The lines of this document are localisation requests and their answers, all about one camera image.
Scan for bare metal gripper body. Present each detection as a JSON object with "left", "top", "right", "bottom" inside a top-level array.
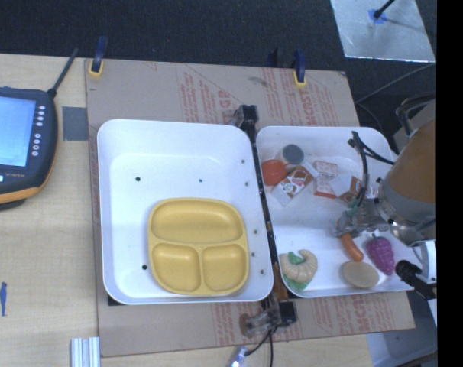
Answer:
[{"left": 341, "top": 200, "right": 428, "bottom": 245}]

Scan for orange sausage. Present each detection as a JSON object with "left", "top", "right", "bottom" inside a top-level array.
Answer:
[{"left": 340, "top": 233, "right": 365, "bottom": 264}]

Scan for white plastic tray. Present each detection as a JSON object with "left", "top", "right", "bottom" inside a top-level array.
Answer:
[
  {"left": 96, "top": 119, "right": 274, "bottom": 306},
  {"left": 255, "top": 125, "right": 416, "bottom": 299}
]

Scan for purple grapes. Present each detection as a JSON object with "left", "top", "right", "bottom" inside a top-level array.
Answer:
[{"left": 365, "top": 233, "right": 395, "bottom": 277}]

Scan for brown and white carton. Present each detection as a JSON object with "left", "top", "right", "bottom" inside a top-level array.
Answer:
[
  {"left": 329, "top": 174, "right": 378, "bottom": 205},
  {"left": 271, "top": 165, "right": 319, "bottom": 207}
]

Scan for beige biscuit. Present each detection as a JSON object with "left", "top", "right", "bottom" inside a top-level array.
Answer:
[{"left": 342, "top": 261, "right": 380, "bottom": 291}]

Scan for orange and white carton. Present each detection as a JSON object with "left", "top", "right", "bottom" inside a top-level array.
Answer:
[{"left": 312, "top": 160, "right": 340, "bottom": 200}]

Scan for green leafy vegetable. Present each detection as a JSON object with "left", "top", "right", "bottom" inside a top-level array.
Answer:
[{"left": 281, "top": 251, "right": 312, "bottom": 292}]

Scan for thin black rod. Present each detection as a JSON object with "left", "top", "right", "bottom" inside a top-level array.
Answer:
[{"left": 248, "top": 123, "right": 290, "bottom": 304}]

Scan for orange round toy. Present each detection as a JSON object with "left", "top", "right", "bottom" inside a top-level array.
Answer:
[{"left": 261, "top": 159, "right": 288, "bottom": 187}]

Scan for clear bottle grey cap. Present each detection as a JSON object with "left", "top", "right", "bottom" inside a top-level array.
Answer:
[{"left": 276, "top": 143, "right": 306, "bottom": 167}]

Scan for yellow divided plate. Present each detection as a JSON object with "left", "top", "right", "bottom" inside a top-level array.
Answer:
[{"left": 147, "top": 197, "right": 251, "bottom": 297}]

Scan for brown cardboard board red print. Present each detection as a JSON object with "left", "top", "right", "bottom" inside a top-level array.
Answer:
[{"left": 84, "top": 58, "right": 416, "bottom": 358}]

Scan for black cylinder on white bracket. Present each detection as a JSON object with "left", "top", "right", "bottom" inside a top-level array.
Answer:
[{"left": 394, "top": 239, "right": 438, "bottom": 300}]

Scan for black block with thin wires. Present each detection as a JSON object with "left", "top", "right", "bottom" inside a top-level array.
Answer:
[
  {"left": 277, "top": 300, "right": 298, "bottom": 327},
  {"left": 238, "top": 104, "right": 260, "bottom": 128}
]

